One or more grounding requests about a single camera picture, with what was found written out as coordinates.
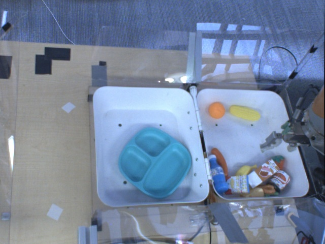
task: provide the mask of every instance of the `white tape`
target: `white tape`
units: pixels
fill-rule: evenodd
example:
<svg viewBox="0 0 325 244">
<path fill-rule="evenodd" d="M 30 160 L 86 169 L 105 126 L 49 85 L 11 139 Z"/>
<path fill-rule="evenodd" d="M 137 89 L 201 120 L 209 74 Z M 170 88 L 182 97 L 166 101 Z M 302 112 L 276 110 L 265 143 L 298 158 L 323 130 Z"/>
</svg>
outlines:
<svg viewBox="0 0 325 244">
<path fill-rule="evenodd" d="M 4 26 L 7 23 L 7 14 L 8 14 L 8 11 L 4 11 L 2 13 L 1 27 Z"/>
<path fill-rule="evenodd" d="M 47 216 L 50 217 L 51 219 L 58 221 L 62 212 L 63 212 L 62 208 L 60 208 L 55 204 L 52 204 L 49 211 L 47 212 Z"/>
<path fill-rule="evenodd" d="M 66 113 L 70 113 L 76 106 L 74 104 L 72 104 L 71 102 L 66 103 L 62 109 L 66 112 Z"/>
<path fill-rule="evenodd" d="M 197 30 L 198 31 L 217 31 L 220 29 L 221 23 L 213 22 L 198 22 Z"/>
<path fill-rule="evenodd" d="M 11 170 L 13 170 L 14 169 L 14 154 L 15 154 L 15 138 L 14 138 L 14 136 L 11 136 L 8 138 L 8 149 L 9 149 Z"/>
</svg>

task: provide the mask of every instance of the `yellow toy banana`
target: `yellow toy banana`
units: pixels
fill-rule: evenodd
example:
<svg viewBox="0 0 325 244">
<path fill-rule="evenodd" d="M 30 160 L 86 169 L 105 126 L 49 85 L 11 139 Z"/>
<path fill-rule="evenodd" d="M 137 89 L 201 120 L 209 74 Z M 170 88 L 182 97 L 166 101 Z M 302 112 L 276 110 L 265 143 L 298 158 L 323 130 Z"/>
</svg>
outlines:
<svg viewBox="0 0 325 244">
<path fill-rule="evenodd" d="M 239 168 L 239 170 L 236 173 L 236 176 L 239 175 L 248 175 L 251 170 L 256 169 L 257 165 L 253 165 L 253 166 L 249 166 L 249 165 L 244 165 L 241 168 Z"/>
</svg>

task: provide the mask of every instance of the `yellow corn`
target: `yellow corn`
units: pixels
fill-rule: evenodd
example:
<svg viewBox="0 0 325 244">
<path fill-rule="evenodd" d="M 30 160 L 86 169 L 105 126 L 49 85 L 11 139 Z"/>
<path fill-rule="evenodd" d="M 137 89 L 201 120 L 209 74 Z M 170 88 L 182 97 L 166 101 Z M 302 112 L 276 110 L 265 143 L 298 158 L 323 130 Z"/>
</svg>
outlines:
<svg viewBox="0 0 325 244">
<path fill-rule="evenodd" d="M 260 113 L 258 113 L 256 110 L 244 106 L 232 105 L 229 112 L 236 117 L 249 121 L 257 121 L 261 117 Z"/>
</svg>

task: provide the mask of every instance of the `gray carpet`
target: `gray carpet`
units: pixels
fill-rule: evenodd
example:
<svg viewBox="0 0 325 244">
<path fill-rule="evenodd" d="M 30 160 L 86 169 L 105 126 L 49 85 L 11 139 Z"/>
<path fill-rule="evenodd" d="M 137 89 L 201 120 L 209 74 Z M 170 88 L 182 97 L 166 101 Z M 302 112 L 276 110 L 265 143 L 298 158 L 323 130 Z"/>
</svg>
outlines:
<svg viewBox="0 0 325 244">
<path fill-rule="evenodd" d="M 254 25 L 272 32 L 260 33 L 258 39 L 266 41 L 263 50 L 284 46 L 300 61 L 324 31 L 325 0 L 44 1 L 75 44 L 187 50 L 188 34 L 197 30 L 198 22 Z M 41 0 L 0 0 L 3 10 L 14 25 L 5 40 L 69 43 Z M 223 34 L 213 38 L 216 43 L 226 39 Z M 242 38 L 234 35 L 231 39 Z M 282 54 L 274 64 L 281 71 L 287 68 L 287 74 L 292 57 Z M 258 64 L 258 57 L 252 63 Z M 322 86 L 323 72 L 324 45 L 290 86 L 292 102 L 309 84 Z"/>
</svg>

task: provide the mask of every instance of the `white cable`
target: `white cable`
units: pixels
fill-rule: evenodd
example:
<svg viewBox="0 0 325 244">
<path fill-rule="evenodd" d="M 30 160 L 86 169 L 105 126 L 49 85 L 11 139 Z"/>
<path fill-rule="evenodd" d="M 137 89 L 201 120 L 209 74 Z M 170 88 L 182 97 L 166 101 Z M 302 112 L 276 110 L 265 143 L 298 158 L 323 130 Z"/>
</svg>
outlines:
<svg viewBox="0 0 325 244">
<path fill-rule="evenodd" d="M 62 30 L 60 24 L 59 24 L 58 21 L 56 20 L 54 14 L 52 13 L 51 9 L 47 6 L 47 4 L 45 3 L 45 1 L 44 1 L 44 0 L 41 0 L 41 1 L 43 2 L 43 4 L 45 5 L 45 7 L 47 8 L 47 10 L 49 10 L 50 14 L 52 15 L 54 21 L 56 22 L 57 26 L 59 27 L 59 29 L 60 29 L 61 33 L 64 35 L 64 37 L 65 37 L 69 42 L 71 42 L 73 45 L 75 45 L 74 42 L 71 41 L 71 40 L 67 37 L 67 35 L 64 33 L 64 31 Z"/>
</svg>

